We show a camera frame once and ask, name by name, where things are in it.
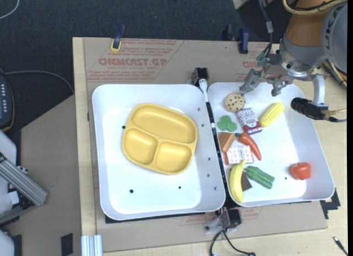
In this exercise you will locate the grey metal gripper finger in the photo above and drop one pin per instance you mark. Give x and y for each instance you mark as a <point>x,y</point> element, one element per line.
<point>278,87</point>
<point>250,81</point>

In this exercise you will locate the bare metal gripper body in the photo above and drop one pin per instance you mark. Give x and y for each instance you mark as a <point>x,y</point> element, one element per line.
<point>277,68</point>

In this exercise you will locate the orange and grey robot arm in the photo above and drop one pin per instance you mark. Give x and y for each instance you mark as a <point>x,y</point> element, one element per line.
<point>306,15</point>

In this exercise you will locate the tan chocolate chip biscuit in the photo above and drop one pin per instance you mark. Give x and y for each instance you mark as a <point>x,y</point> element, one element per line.
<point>234,102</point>

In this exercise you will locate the yellow corn cob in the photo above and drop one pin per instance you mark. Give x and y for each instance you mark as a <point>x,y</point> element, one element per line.
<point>272,114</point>

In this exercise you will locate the red and white carton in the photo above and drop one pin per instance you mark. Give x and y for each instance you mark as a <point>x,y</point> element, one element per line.
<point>248,121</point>

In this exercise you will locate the green lettuce leaf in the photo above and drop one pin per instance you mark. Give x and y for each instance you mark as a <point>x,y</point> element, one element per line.
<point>226,123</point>

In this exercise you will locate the thin black and white rod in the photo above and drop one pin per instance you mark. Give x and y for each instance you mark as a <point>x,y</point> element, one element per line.
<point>212,122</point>

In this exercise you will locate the white plastic tray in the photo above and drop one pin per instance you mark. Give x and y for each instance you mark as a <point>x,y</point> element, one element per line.
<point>154,194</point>
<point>286,144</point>

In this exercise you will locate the orange carrot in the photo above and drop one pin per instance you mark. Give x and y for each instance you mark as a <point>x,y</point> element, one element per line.
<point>249,143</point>

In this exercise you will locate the orange-brown toast slice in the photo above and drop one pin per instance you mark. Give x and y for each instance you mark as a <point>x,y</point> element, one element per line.
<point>226,141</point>

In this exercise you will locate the white and red packet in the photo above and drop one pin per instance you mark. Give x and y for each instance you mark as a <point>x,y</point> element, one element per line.
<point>240,155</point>

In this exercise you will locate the orange sausage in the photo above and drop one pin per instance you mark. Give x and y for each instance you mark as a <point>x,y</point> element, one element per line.
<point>226,159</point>

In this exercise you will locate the brown cardboard board red print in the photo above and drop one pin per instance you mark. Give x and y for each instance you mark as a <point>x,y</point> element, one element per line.
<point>171,56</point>

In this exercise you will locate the green asparagus bundle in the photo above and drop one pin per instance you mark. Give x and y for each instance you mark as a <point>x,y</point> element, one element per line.
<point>260,177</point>

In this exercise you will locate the yellow divided plate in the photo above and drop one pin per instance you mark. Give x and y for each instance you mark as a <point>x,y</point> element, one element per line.
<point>162,128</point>

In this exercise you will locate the yellow banana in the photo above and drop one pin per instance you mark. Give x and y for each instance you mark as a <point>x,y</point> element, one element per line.
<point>236,180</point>

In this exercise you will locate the brown chocolate square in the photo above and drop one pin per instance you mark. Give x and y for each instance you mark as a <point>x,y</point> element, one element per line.
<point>246,183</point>

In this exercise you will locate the black pen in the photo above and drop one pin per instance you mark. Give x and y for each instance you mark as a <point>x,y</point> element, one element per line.
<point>340,246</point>

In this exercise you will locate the black cylinder on white bracket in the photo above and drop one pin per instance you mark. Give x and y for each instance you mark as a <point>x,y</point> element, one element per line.
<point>306,107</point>

